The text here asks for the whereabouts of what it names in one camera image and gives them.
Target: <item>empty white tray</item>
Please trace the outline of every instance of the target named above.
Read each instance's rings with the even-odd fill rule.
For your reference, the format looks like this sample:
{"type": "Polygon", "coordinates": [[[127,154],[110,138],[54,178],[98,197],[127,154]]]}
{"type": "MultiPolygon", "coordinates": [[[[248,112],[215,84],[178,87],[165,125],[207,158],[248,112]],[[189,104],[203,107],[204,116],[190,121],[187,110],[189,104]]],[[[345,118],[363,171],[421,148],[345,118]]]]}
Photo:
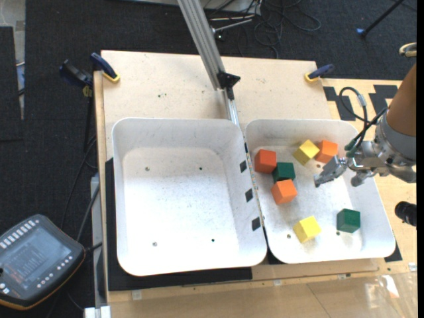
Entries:
{"type": "Polygon", "coordinates": [[[386,257],[394,251],[395,238],[373,178],[353,187],[350,179],[355,174],[348,169],[338,179],[315,187],[313,175],[321,173],[324,164],[311,159],[303,166],[292,155],[307,139],[315,144],[326,139],[338,143],[339,155],[345,156],[344,146],[357,133],[339,120],[255,120],[246,126],[253,164],[264,148],[276,151],[277,161],[292,162],[295,169],[297,197],[282,205],[272,197],[272,175],[254,174],[268,246],[277,259],[288,264],[321,262],[386,257]],[[360,212],[360,229],[354,233],[337,231],[337,213],[344,208],[360,212]],[[322,232],[302,244],[293,226],[311,215],[322,232]]]}
{"type": "Polygon", "coordinates": [[[134,276],[253,266],[267,251],[240,129],[226,119],[118,121],[117,257],[134,276]]]}

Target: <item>black floor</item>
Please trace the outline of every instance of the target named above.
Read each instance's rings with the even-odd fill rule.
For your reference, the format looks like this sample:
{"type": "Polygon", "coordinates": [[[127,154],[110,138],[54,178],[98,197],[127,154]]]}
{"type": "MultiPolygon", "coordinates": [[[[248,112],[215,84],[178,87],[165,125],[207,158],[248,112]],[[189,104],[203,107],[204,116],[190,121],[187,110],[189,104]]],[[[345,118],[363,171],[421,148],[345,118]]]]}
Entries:
{"type": "MultiPolygon", "coordinates": [[[[223,56],[333,64],[335,70],[328,78],[402,80],[416,62],[399,56],[398,50],[417,41],[417,0],[405,0],[366,38],[356,33],[395,1],[269,0],[262,19],[229,29],[224,41],[217,42],[218,48],[223,56]]],[[[63,230],[75,238],[90,200],[95,150],[84,164],[87,98],[80,88],[61,80],[60,65],[70,59],[91,72],[89,55],[102,49],[181,54],[197,54],[197,50],[178,7],[128,1],[26,0],[25,32],[25,119],[21,121],[13,33],[0,28],[0,231],[35,213],[60,225],[69,198],[63,230]]],[[[90,136],[94,134],[92,123],[90,136]]],[[[88,224],[81,239],[85,246],[91,244],[90,229],[88,224]]],[[[82,317],[68,292],[78,305],[94,306],[89,259],[65,287],[51,317],[82,317]]],[[[0,307],[0,317],[46,317],[55,301],[53,297],[27,312],[0,307]]]]}

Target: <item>block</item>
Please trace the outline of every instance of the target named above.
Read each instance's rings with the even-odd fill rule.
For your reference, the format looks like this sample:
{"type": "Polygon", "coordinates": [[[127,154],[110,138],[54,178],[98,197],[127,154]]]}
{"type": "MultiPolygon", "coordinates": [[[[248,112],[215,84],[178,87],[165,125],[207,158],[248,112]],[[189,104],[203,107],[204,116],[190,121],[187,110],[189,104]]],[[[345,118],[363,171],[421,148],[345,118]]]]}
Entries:
{"type": "Polygon", "coordinates": [[[277,162],[277,167],[274,171],[272,171],[272,177],[274,179],[274,183],[287,179],[294,180],[296,178],[296,174],[294,173],[293,163],[277,162]]]}
{"type": "Polygon", "coordinates": [[[308,139],[293,153],[293,157],[302,165],[305,165],[310,159],[316,156],[318,152],[318,146],[308,139]]]}
{"type": "Polygon", "coordinates": [[[313,215],[298,221],[293,230],[301,243],[314,239],[321,233],[321,228],[313,215]]]}
{"type": "Polygon", "coordinates": [[[271,174],[277,167],[277,153],[261,148],[254,157],[255,172],[271,174]]]}
{"type": "Polygon", "coordinates": [[[271,188],[271,193],[277,205],[289,203],[297,196],[296,187],[291,179],[276,182],[271,188]]]}
{"type": "Polygon", "coordinates": [[[329,162],[333,156],[336,156],[339,153],[339,144],[332,141],[322,140],[317,146],[319,148],[319,152],[315,156],[315,160],[323,162],[324,164],[329,162]]]}
{"type": "Polygon", "coordinates": [[[353,233],[360,228],[360,212],[353,209],[343,209],[337,213],[337,229],[353,233]]]}

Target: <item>tripod leg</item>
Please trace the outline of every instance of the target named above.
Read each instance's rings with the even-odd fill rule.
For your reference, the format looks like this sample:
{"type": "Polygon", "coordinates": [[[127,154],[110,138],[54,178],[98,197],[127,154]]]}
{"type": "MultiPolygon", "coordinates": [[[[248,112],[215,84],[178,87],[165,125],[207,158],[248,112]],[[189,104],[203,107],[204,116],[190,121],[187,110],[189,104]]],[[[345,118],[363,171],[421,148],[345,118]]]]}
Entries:
{"type": "Polygon", "coordinates": [[[380,18],[378,18],[370,26],[368,26],[367,29],[357,28],[356,31],[358,32],[358,34],[362,38],[365,38],[366,35],[368,34],[368,32],[370,32],[370,30],[372,30],[375,26],[377,26],[380,23],[381,20],[383,20],[385,17],[387,17],[397,6],[399,6],[401,3],[403,3],[403,1],[405,1],[405,0],[396,1],[385,13],[383,13],[383,15],[380,18]]]}

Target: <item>display screen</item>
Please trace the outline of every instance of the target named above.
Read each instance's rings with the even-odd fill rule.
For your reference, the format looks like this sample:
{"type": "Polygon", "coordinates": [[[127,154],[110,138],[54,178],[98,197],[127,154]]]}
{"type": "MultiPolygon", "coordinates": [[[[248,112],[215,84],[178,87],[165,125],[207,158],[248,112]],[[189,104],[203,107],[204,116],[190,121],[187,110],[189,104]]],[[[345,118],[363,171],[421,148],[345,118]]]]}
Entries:
{"type": "Polygon", "coordinates": [[[42,227],[37,227],[0,254],[0,267],[22,289],[45,277],[71,250],[42,227]]]}

